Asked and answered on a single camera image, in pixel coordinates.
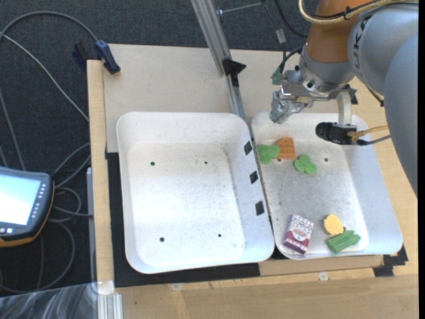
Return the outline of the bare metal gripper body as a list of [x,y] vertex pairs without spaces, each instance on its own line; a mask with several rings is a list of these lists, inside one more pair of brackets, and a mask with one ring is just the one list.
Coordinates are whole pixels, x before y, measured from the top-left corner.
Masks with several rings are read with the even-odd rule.
[[347,92],[352,100],[356,93],[348,82],[328,81],[304,66],[285,72],[277,68],[272,74],[272,84],[279,86],[272,96],[274,111],[301,111],[312,107],[315,101],[336,100],[342,92]]

